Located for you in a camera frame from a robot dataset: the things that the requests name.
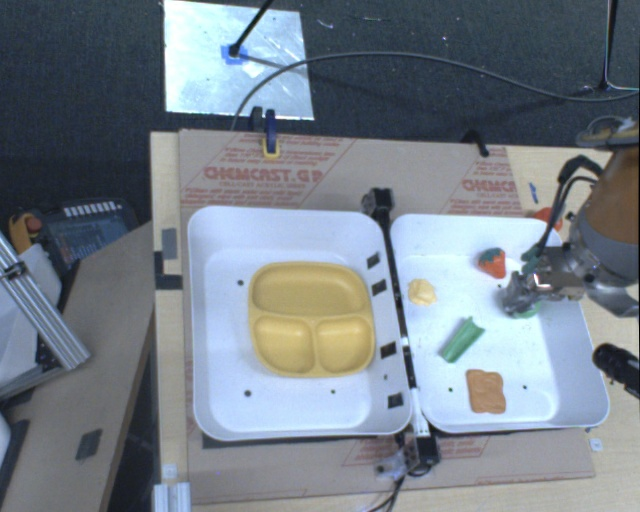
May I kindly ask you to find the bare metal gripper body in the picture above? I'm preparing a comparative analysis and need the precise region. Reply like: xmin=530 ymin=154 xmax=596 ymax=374
xmin=525 ymin=243 xmax=601 ymax=303

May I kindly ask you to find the orange strawberry with green top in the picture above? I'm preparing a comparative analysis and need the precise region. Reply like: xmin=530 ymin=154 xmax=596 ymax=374
xmin=475 ymin=246 xmax=508 ymax=280

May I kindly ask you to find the white plastic tray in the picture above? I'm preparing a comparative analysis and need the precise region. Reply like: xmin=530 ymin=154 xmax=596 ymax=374
xmin=389 ymin=213 xmax=612 ymax=435
xmin=186 ymin=204 xmax=415 ymax=443

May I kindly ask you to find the green celery stick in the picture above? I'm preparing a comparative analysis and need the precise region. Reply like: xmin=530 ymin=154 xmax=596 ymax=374
xmin=439 ymin=315 xmax=487 ymax=364

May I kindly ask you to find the pale yellow toy food lump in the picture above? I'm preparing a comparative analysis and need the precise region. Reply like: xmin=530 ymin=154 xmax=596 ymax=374
xmin=407 ymin=278 xmax=438 ymax=308

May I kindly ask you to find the orange toast slice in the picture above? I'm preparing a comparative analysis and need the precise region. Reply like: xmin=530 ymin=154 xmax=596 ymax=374
xmin=465 ymin=368 xmax=508 ymax=416

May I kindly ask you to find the thin black and white rod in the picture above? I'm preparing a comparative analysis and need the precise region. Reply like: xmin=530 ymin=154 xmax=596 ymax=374
xmin=375 ymin=207 xmax=427 ymax=437

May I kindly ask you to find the yellow divided plate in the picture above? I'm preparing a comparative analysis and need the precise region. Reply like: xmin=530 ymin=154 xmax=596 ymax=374
xmin=247 ymin=260 xmax=377 ymax=379

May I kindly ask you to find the brown cardboard board red print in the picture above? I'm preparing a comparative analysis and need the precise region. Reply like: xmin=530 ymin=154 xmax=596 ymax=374
xmin=176 ymin=128 xmax=597 ymax=506

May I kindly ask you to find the black cylinder on white bracket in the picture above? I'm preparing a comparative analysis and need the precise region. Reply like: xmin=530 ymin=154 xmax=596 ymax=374
xmin=591 ymin=342 xmax=640 ymax=401

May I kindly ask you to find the black block with thin wires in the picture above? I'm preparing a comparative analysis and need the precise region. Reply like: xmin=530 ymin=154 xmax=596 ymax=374
xmin=398 ymin=432 xmax=442 ymax=477
xmin=360 ymin=187 xmax=397 ymax=219

